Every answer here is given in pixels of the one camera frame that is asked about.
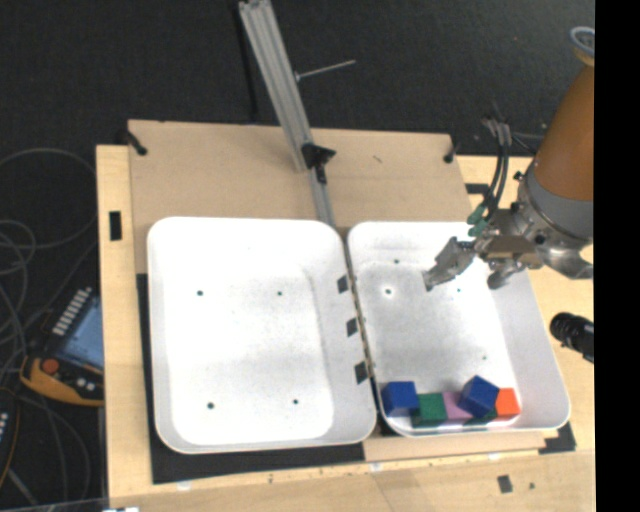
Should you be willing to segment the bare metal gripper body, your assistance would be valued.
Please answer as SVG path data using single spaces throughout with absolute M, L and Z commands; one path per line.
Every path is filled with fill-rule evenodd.
M 475 250 L 486 263 L 513 258 L 525 269 L 548 267 L 574 280 L 591 279 L 593 264 L 583 259 L 589 238 L 576 236 L 551 222 L 535 205 L 517 200 L 498 209 L 476 237 Z

